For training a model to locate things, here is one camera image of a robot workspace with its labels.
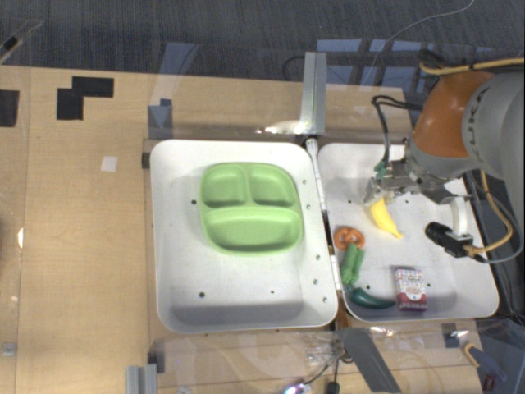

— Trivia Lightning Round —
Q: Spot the white plastic tray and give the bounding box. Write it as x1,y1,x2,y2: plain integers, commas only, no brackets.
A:
148,139,340,336
317,142,501,324

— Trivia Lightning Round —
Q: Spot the orange pretzel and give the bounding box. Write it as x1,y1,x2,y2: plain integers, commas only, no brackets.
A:
332,226,367,251

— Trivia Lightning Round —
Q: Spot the black cylinder on white bracket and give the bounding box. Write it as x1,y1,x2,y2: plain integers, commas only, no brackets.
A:
424,195,477,259

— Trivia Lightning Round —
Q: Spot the green divided plate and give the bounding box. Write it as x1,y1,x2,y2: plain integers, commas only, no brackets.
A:
199,162,306,258

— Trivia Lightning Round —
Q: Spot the green pea pod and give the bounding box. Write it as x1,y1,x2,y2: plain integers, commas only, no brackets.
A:
339,242,367,289

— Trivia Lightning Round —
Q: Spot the dark green pepper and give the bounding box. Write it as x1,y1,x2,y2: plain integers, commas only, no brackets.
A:
349,286,397,311

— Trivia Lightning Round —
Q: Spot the red and white carton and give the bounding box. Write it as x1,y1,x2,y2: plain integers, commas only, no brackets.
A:
394,267,429,313

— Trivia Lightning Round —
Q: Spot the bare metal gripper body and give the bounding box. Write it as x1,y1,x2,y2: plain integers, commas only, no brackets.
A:
373,159,426,199

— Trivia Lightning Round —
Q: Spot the yellow banana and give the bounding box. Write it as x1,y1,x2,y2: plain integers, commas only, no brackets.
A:
368,197,404,241

